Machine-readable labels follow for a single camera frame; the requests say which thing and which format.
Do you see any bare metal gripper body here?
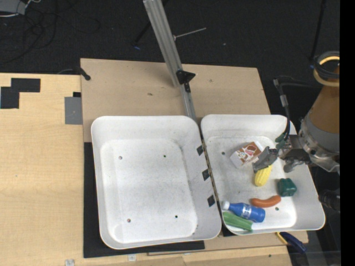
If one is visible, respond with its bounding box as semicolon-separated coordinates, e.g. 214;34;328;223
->
278;135;341;173

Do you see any yellow corn cob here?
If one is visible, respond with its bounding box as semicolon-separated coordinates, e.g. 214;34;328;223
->
254;164;273;188

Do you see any white and brown carton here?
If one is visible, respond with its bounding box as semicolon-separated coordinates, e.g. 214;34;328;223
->
229;141;265;169

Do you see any white plastic tray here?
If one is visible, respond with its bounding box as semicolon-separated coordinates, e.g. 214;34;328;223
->
90;115;223;250
200;114;326;237

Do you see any orange sausage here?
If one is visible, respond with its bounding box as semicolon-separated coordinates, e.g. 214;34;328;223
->
250;195;282;208

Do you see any blue bottle with white cap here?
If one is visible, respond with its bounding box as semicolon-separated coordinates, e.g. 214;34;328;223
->
221;200;266;223

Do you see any green celery stick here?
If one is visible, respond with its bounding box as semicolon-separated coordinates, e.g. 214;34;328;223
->
222;211;254;232

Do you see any brown cardboard board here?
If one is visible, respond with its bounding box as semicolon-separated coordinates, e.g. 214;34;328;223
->
80;58;310;258

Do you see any black cylinder on white bracket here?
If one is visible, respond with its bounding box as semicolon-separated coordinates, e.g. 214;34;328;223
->
318;188;341;212

